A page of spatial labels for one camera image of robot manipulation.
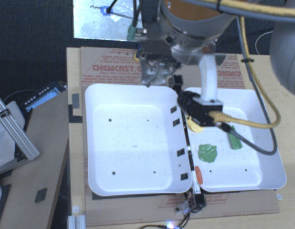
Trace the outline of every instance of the empty white tray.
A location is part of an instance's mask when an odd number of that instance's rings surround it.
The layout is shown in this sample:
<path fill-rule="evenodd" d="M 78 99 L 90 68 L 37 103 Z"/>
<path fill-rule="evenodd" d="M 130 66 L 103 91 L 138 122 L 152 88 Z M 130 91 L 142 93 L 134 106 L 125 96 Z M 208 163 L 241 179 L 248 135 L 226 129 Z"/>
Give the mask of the empty white tray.
<path fill-rule="evenodd" d="M 186 91 L 200 93 L 200 88 Z M 218 89 L 218 99 L 224 103 L 223 112 L 234 117 L 266 123 L 257 96 L 253 90 Z M 273 142 L 268 129 L 252 128 L 233 124 L 236 131 L 255 143 L 271 151 Z M 189 130 L 193 162 L 199 166 L 203 183 L 201 188 L 208 192 L 242 191 L 281 188 L 286 183 L 284 167 L 279 151 L 272 156 L 256 152 L 246 144 L 233 150 L 228 134 L 216 127 L 207 127 L 200 133 Z M 199 159 L 199 145 L 217 146 L 217 157 L 207 163 Z"/>
<path fill-rule="evenodd" d="M 85 92 L 88 182 L 101 196 L 182 193 L 192 184 L 177 94 L 94 84 Z"/>

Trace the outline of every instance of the metal plate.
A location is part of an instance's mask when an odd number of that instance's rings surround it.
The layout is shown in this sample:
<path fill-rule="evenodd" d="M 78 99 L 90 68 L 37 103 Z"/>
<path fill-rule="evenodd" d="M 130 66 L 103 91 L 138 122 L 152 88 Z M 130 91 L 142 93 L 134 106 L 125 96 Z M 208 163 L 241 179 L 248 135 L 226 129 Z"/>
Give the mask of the metal plate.
<path fill-rule="evenodd" d="M 112 13 L 103 15 L 101 7 L 109 7 L 112 2 L 113 0 L 73 0 L 74 37 L 126 41 L 127 30 L 133 19 L 133 0 L 118 0 Z M 141 15 L 137 27 L 142 28 Z"/>

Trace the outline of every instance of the cardboard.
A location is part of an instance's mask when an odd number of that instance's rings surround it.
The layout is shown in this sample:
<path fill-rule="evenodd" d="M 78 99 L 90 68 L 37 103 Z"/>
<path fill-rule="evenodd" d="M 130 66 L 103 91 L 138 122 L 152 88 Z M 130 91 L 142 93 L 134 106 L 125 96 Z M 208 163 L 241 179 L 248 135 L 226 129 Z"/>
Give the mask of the cardboard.
<path fill-rule="evenodd" d="M 88 227 L 183 219 L 183 214 L 175 211 L 185 201 L 183 194 L 98 197 L 93 195 L 87 182 L 85 90 L 93 83 L 140 84 L 140 65 L 133 59 L 134 53 L 135 50 L 131 49 L 81 48 L 85 210 Z M 176 74 L 183 75 L 184 89 L 200 86 L 197 65 L 185 66 Z M 229 55 L 218 67 L 218 81 L 221 88 L 244 88 L 235 55 Z M 279 212 L 273 190 L 207 194 L 205 198 L 207 206 L 201 212 L 192 214 L 192 219 Z"/>

